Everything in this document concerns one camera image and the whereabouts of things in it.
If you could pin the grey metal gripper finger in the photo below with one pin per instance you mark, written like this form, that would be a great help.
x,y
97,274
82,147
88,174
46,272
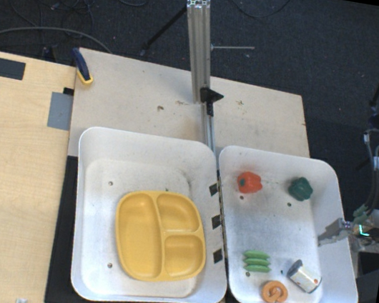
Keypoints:
x,y
338,226
327,239

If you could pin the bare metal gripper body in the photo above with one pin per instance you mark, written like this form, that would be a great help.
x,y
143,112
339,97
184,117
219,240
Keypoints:
x,y
374,237

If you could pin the white can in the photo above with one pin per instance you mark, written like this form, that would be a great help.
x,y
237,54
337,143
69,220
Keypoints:
x,y
304,278

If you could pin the green bell pepper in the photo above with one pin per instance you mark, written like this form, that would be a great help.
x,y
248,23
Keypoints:
x,y
300,189

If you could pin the white plastic tray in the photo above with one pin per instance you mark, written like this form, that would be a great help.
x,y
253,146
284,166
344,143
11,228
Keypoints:
x,y
99,211
270,226

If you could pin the green pea pods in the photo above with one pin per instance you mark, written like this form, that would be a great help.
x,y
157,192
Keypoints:
x,y
257,261

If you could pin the orange pretzel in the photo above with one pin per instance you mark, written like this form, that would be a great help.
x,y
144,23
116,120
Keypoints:
x,y
268,293

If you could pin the orange bell pepper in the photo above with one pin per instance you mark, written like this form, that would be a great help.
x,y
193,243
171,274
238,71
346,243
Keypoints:
x,y
250,184

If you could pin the thin black and white rod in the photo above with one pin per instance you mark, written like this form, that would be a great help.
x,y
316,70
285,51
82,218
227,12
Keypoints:
x,y
209,129

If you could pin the yellow divided plate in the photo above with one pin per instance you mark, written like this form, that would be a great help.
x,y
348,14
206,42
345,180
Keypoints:
x,y
139,232

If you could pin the pale wooden board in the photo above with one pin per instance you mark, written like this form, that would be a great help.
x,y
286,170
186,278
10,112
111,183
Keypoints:
x,y
140,102

